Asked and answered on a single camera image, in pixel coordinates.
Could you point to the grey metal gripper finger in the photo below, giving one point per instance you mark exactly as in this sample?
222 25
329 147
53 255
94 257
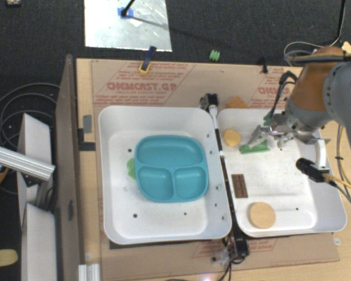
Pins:
268 140
256 135

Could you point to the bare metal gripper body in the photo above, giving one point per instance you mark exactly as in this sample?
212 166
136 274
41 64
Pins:
292 129

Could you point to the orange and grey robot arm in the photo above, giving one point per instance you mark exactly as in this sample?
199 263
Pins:
310 89

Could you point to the yellow toy biscuit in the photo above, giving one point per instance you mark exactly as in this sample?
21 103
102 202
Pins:
232 137

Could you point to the orange toy cracker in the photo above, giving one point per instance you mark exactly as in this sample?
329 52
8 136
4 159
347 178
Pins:
236 102

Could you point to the thin black and white rod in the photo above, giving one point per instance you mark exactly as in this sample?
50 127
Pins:
222 154

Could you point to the white plastic tray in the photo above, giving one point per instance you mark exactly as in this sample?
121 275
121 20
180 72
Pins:
163 221
280 180

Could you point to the brown chocolate bar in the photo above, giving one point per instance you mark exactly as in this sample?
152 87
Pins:
240 186

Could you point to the tan round biscuit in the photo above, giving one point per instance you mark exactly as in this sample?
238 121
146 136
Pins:
262 215

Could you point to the green ribbed toy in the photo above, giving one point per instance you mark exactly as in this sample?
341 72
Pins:
215 55

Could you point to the blue divided plate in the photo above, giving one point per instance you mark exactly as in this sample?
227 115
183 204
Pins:
169 162

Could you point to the brown cardboard board red print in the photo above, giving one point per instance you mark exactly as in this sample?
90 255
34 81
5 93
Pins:
163 80

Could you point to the green toy vegetable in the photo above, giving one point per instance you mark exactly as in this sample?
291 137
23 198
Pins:
131 168

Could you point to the pale yellow oval toy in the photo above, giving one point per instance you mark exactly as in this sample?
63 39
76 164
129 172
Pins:
5 257

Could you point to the black cylinder on white bracket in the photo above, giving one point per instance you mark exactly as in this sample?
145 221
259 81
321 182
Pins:
309 168

